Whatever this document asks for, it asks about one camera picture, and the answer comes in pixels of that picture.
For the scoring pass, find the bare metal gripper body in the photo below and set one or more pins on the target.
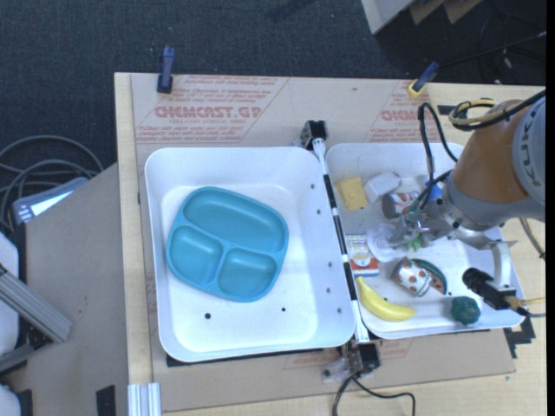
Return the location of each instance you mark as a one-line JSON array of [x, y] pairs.
[[438, 225]]

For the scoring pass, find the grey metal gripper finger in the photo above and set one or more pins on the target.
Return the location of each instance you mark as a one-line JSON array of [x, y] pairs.
[[401, 237]]

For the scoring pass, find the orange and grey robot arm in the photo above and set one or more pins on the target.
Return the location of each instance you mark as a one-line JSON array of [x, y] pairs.
[[494, 167]]

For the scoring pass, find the clear plastic bottle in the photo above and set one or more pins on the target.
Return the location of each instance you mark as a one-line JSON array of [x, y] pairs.
[[381, 245]]

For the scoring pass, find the white and red carton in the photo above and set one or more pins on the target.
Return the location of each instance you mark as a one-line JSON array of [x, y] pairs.
[[363, 259]]

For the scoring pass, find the watermelon slice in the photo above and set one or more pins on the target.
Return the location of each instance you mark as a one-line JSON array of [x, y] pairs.
[[439, 275]]

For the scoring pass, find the white cube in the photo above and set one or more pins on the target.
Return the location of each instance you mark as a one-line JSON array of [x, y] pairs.
[[381, 185]]

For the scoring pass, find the yellow cheese wedge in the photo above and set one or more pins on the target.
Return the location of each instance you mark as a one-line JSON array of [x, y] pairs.
[[352, 194]]

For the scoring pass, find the thin black and white rod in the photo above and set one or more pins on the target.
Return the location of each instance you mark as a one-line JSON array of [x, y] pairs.
[[336, 215]]

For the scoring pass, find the yellow banana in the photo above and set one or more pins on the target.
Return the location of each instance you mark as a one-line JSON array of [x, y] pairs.
[[381, 307]]

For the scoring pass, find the green broccoli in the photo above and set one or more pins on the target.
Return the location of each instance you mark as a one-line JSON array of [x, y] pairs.
[[465, 310]]

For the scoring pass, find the white plastic tray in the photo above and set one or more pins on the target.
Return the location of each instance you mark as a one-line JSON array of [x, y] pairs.
[[438, 319], [277, 332]]

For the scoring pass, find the blue divided plate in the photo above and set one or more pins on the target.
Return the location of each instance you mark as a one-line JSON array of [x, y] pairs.
[[225, 241]]

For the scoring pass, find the brown cardboard board red print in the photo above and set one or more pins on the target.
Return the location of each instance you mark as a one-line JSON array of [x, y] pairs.
[[217, 102]]

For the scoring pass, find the black cylinder on white bracket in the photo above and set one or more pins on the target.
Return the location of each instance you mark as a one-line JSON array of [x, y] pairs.
[[485, 286]]

